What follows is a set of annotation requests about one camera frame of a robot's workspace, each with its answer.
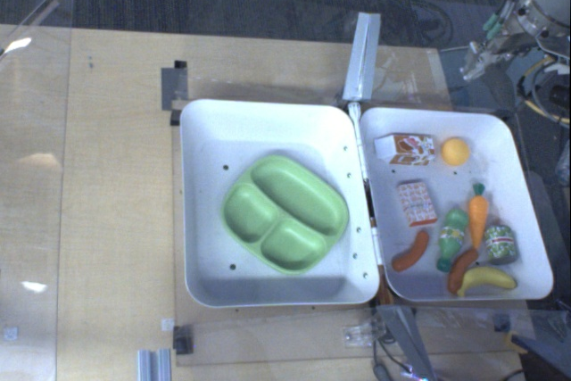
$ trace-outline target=yellow lemon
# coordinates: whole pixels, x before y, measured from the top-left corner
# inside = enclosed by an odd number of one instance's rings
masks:
[[[441,155],[448,165],[462,165],[470,157],[470,148],[463,140],[450,138],[444,142]]]

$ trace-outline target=toy sausage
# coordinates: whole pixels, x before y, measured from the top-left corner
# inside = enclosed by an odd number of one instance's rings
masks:
[[[448,275],[448,290],[451,293],[456,294],[462,287],[462,279],[464,278],[466,269],[470,264],[476,262],[477,258],[478,251],[474,248],[470,248],[463,252],[458,259],[454,261],[450,274]]]
[[[425,253],[426,247],[428,246],[428,233],[425,230],[420,230],[417,233],[414,243],[410,249],[393,259],[393,269],[395,271],[403,271],[412,267]]]

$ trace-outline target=black bracket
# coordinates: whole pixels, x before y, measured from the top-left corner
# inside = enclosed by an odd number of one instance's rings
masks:
[[[161,107],[171,112],[170,125],[180,125],[182,109],[175,101],[188,100],[188,70],[185,61],[175,61],[174,68],[161,69]]]
[[[172,334],[172,349],[177,356],[188,355],[194,352],[193,332],[189,325],[175,326]]]

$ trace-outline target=white tray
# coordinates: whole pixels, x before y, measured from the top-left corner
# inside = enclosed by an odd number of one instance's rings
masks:
[[[391,165],[375,155],[375,138],[393,133],[418,133],[434,137],[436,159],[427,166]],[[545,252],[541,231],[527,191],[516,146],[508,127],[487,114],[434,112],[374,108],[361,118],[371,194],[381,239],[385,273],[390,287],[412,301],[540,299],[553,287],[553,276]],[[439,155],[439,146],[450,137],[466,140],[472,152],[464,165],[451,167]],[[396,187],[403,181],[422,180],[428,187],[438,222],[426,226],[431,236],[429,246],[412,268],[401,273],[391,267],[391,259],[405,251],[419,228],[409,228]],[[499,266],[517,281],[513,290],[481,286],[460,299],[446,289],[447,276],[435,267],[438,258],[437,238],[446,212],[454,206],[467,208],[473,195],[472,185],[485,185],[490,201],[489,220],[497,217],[510,226],[516,237],[519,258]],[[467,231],[463,250],[469,247]],[[486,263],[484,243],[480,246],[481,264]]]
[[[375,295],[377,258],[360,163],[352,122],[342,111],[199,100],[182,113],[181,138],[186,286],[195,300],[213,307],[354,304]],[[349,208],[349,224],[340,240],[301,275],[272,269],[223,227],[226,192],[269,154],[283,154],[313,171]]]

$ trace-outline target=cracker box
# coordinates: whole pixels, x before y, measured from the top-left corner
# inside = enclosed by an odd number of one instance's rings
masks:
[[[375,140],[377,157],[391,164],[428,165],[435,158],[434,140],[423,134],[392,134]]]
[[[398,185],[397,192],[409,227],[425,226],[438,220],[428,189],[422,181]]]

